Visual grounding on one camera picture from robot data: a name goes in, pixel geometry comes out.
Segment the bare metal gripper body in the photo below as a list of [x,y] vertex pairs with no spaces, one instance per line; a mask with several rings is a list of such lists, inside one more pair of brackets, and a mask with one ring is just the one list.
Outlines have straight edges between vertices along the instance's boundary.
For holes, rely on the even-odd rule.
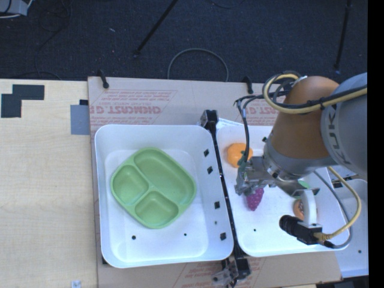
[[265,187],[279,187],[283,191],[301,189],[299,175],[282,169],[273,160],[264,156],[253,156],[247,162],[243,162],[242,176],[248,179],[250,187],[253,184],[265,184]]

